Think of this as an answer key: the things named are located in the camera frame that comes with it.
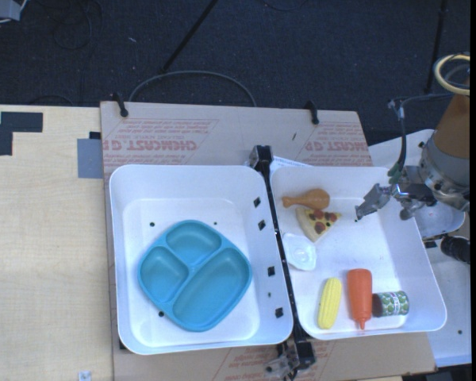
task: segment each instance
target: blue plate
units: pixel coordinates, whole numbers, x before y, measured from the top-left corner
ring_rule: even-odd
[[[137,278],[144,293],[184,329],[203,332],[224,319],[252,280],[247,257],[201,221],[181,221],[141,257]]]

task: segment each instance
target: can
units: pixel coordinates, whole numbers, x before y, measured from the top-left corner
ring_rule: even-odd
[[[406,315],[409,298],[404,291],[372,294],[372,314],[377,317]]]

